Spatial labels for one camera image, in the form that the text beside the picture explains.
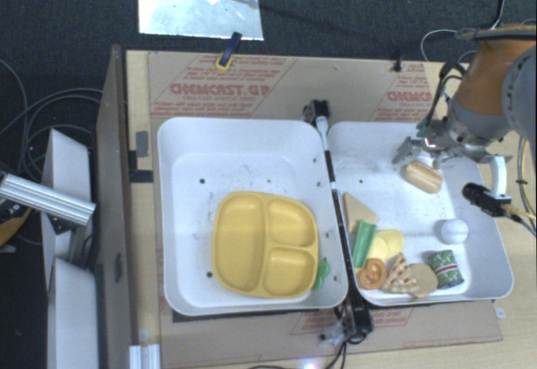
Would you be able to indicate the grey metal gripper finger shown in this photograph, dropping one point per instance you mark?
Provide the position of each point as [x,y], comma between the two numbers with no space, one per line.
[441,158]
[405,151]

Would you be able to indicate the orange toy pretzel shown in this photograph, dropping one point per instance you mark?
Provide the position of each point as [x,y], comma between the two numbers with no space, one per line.
[372,274]

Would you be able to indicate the black cylinder on white bracket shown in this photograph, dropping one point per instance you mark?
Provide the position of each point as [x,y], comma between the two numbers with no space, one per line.
[486,197]

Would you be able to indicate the green and white can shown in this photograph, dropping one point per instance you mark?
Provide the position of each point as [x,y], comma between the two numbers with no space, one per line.
[446,268]

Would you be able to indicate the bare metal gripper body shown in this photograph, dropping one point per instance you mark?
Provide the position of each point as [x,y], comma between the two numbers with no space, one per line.
[455,144]

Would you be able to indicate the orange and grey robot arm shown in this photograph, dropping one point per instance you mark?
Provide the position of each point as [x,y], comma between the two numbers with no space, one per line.
[486,78]

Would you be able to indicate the tan toy bread roll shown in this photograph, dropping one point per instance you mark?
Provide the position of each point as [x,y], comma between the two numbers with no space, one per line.
[423,177]

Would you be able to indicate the white plastic tray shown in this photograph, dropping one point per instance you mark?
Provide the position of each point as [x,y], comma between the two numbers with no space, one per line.
[403,208]
[235,153]

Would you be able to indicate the yellow toy chips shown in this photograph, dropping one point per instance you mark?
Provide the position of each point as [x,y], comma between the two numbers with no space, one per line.
[388,243]

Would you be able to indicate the green toy vegetable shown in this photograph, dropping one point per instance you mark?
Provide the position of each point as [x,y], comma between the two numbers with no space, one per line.
[322,273]

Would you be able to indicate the tan round biscuit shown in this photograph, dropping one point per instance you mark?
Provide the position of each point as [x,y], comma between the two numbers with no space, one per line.
[424,280]

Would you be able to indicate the yellow divided plate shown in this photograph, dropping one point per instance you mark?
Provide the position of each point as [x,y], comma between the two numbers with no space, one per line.
[260,245]

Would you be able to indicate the tan toy sandwich wedge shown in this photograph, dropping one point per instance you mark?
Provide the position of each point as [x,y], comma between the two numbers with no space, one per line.
[356,212]

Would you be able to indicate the brown cardboard board red print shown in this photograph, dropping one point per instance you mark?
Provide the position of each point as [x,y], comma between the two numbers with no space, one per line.
[251,86]

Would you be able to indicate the toy pizza slice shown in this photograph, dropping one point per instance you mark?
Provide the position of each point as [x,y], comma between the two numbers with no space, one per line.
[398,277]

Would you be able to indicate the white ball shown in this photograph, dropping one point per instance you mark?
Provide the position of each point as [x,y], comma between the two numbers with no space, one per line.
[453,231]

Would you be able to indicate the green toy celery stick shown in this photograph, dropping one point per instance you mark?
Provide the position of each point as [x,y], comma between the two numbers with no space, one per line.
[363,243]

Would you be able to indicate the thin black and white rod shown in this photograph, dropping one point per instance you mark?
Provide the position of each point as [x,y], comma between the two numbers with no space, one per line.
[331,174]

